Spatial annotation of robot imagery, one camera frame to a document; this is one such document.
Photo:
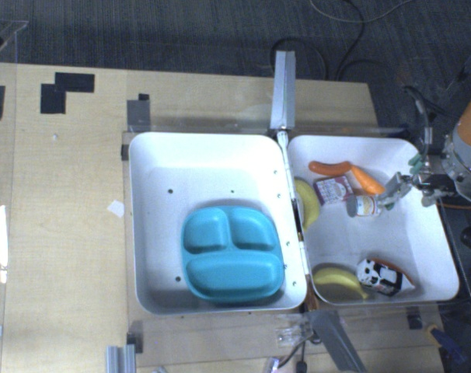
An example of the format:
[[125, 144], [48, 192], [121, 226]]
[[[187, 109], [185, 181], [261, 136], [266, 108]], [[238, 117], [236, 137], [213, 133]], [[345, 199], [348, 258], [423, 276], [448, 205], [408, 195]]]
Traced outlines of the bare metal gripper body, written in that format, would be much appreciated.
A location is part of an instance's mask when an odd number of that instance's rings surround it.
[[450, 152], [430, 153], [423, 145], [410, 160], [411, 183], [422, 193], [424, 207], [435, 205], [443, 197], [457, 197], [457, 183], [466, 178], [466, 169]]

